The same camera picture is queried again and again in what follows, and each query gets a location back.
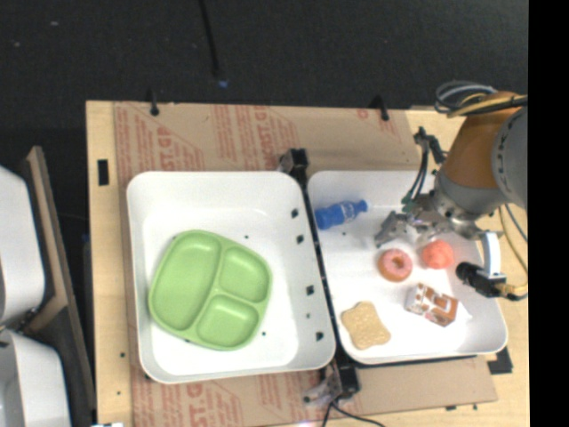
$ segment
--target pink donut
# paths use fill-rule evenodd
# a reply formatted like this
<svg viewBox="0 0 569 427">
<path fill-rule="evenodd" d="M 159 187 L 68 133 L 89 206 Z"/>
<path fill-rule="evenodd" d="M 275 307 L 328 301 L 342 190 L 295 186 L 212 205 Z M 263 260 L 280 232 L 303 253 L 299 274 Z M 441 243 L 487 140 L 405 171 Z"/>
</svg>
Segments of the pink donut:
<svg viewBox="0 0 569 427">
<path fill-rule="evenodd" d="M 380 274 L 389 281 L 403 281 L 411 275 L 413 262 L 409 255 L 398 248 L 391 248 L 381 254 L 377 261 Z"/>
</svg>

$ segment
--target cable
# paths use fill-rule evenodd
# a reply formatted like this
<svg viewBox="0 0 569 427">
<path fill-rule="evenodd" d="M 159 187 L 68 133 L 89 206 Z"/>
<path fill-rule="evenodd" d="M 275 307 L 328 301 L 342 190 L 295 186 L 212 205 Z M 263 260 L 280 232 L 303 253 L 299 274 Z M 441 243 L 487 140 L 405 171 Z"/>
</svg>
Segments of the cable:
<svg viewBox="0 0 569 427">
<path fill-rule="evenodd" d="M 338 404 L 336 402 L 337 399 L 333 400 L 332 402 L 330 402 L 330 404 L 328 405 L 328 409 L 326 409 L 326 414 L 324 417 L 324 420 L 322 421 L 322 427 L 326 426 L 326 423 L 328 422 L 328 416 L 330 415 L 330 409 L 334 408 L 336 411 L 338 411 L 338 413 L 342 413 L 343 415 L 347 416 L 347 417 L 351 417 L 352 419 L 356 419 L 357 421 L 361 421 L 362 423 L 370 423 L 373 425 L 379 425 L 380 427 L 385 427 L 385 424 L 379 423 L 377 421 L 373 421 L 372 419 L 366 419 L 364 417 L 360 417 L 360 416 L 356 416 L 356 415 L 352 415 L 351 413 L 348 413 L 347 411 L 344 411 L 343 409 L 341 409 L 340 407 L 338 407 Z"/>
<path fill-rule="evenodd" d="M 429 166 L 429 146 L 425 148 L 423 152 L 423 159 L 421 160 L 421 180 L 419 182 L 419 186 L 417 187 L 417 191 L 415 191 L 415 196 L 413 197 L 413 201 L 417 200 L 421 191 L 423 190 L 423 185 L 425 184 L 425 179 L 427 178 L 427 167 Z"/>
<path fill-rule="evenodd" d="M 422 183 L 424 182 L 424 179 L 425 179 L 425 172 L 426 171 L 427 171 L 427 168 L 425 166 L 425 153 L 423 152 L 423 154 L 421 155 L 421 164 L 419 165 L 419 171 L 417 171 L 417 175 L 415 177 L 413 185 L 411 186 L 409 191 L 407 191 L 407 194 L 403 198 L 403 201 L 402 201 L 403 204 L 407 204 L 409 201 L 411 201 L 412 199 L 415 199 L 417 197 L 417 195 L 413 194 L 413 193 L 414 193 L 415 189 L 417 188 L 417 185 L 421 184 L 421 186 L 422 186 Z"/>
<path fill-rule="evenodd" d="M 506 210 L 508 211 L 509 218 L 516 225 L 516 228 L 519 231 L 522 238 L 525 240 L 525 242 L 527 242 L 527 235 L 524 233 L 524 230 L 522 230 L 522 227 L 517 222 L 516 217 L 514 216 L 514 213 L 512 212 L 512 209 L 509 208 L 509 204 L 506 204 L 505 207 L 506 207 Z"/>
<path fill-rule="evenodd" d="M 213 37 L 212 23 L 207 11 L 207 4 L 205 0 L 197 0 L 200 12 L 202 14 L 202 22 L 204 23 L 205 39 L 210 51 L 212 60 L 212 74 L 218 80 L 218 84 L 222 87 L 227 87 L 227 79 L 224 77 L 223 69 L 221 68 L 220 60 L 217 53 L 217 46 L 215 45 L 215 38 Z"/>
<path fill-rule="evenodd" d="M 470 81 L 451 81 L 440 85 L 436 92 L 435 109 L 441 114 L 464 106 L 465 101 L 498 92 L 490 85 Z"/>
<path fill-rule="evenodd" d="M 500 213 L 501 226 L 504 229 L 504 236 L 506 236 L 506 240 L 508 240 L 509 247 L 512 249 L 512 252 L 516 256 L 516 259 L 524 269 L 525 283 L 519 286 L 500 283 L 496 285 L 496 288 L 498 288 L 505 297 L 518 301 L 526 298 L 529 293 L 529 270 L 527 268 L 527 264 L 525 264 L 524 258 L 522 258 L 522 255 L 518 252 L 518 250 L 514 246 L 514 243 L 512 242 L 508 228 L 506 227 L 506 222 L 504 221 L 504 214 L 501 210 L 501 207 L 498 209 L 498 212 Z"/>
<path fill-rule="evenodd" d="M 449 118 L 459 116 L 473 116 L 475 114 L 485 114 L 487 112 L 494 112 L 502 109 L 527 106 L 528 97 L 527 95 L 515 95 L 511 97 L 495 98 L 492 100 L 474 102 L 471 104 L 468 104 L 467 101 L 464 103 L 465 106 L 448 112 L 447 116 Z"/>
</svg>

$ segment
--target white container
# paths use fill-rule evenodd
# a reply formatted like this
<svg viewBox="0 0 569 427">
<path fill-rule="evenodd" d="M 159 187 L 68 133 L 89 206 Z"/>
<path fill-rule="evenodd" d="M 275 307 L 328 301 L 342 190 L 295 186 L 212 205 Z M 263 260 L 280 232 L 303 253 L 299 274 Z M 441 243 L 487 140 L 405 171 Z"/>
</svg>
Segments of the white container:
<svg viewBox="0 0 569 427">
<path fill-rule="evenodd" d="M 28 187 L 0 166 L 0 324 L 37 307 L 45 289 Z"/>
<path fill-rule="evenodd" d="M 370 301 L 391 332 L 389 342 L 359 350 L 338 320 L 343 348 L 362 364 L 493 353 L 507 341 L 506 324 L 496 299 L 476 293 L 455 275 L 459 262 L 482 265 L 476 242 L 453 233 L 440 235 L 454 250 L 455 264 L 447 270 L 429 270 L 421 264 L 413 229 L 409 229 L 405 238 L 384 244 L 380 249 L 375 247 L 373 236 L 391 211 L 401 212 L 401 199 L 411 188 L 415 176 L 413 171 L 320 172 L 309 181 L 313 210 L 344 200 L 364 199 L 370 206 L 367 213 L 361 213 L 350 223 L 318 231 L 335 317 L 340 318 L 343 311 L 358 302 Z M 432 181 L 429 177 L 424 191 L 432 187 Z M 379 255 L 393 247 L 406 251 L 413 260 L 412 275 L 400 283 L 387 281 L 376 266 Z M 419 282 L 462 303 L 463 308 L 452 324 L 441 327 L 405 311 L 405 297 Z"/>
<path fill-rule="evenodd" d="M 324 367 L 335 339 L 301 189 L 278 172 L 142 173 L 129 183 L 128 220 L 141 366 L 161 383 Z M 259 332 L 219 351 L 170 334 L 150 316 L 148 290 L 174 236 L 210 231 L 249 247 L 273 275 Z"/>
<path fill-rule="evenodd" d="M 7 329 L 0 342 L 0 427 L 70 427 L 57 352 Z"/>
</svg>

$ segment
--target blue water bottle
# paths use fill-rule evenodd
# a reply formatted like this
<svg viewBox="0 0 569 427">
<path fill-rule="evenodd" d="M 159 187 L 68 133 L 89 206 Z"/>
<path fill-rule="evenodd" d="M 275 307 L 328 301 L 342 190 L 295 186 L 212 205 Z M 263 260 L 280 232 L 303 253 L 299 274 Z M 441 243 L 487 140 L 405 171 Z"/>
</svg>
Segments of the blue water bottle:
<svg viewBox="0 0 569 427">
<path fill-rule="evenodd" d="M 329 207 L 317 209 L 314 216 L 319 230 L 328 230 L 332 226 L 352 222 L 360 212 L 367 212 L 367 203 L 342 201 Z"/>
</svg>

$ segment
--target bin hole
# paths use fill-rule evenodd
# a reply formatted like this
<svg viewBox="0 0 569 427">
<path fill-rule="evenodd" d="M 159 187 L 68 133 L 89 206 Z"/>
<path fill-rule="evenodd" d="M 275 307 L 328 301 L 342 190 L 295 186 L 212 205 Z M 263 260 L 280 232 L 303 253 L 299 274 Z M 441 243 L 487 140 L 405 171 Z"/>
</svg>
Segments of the bin hole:
<svg viewBox="0 0 569 427">
<path fill-rule="evenodd" d="M 97 160 L 97 170 L 99 172 L 99 185 L 108 185 L 108 160 Z"/>
</svg>

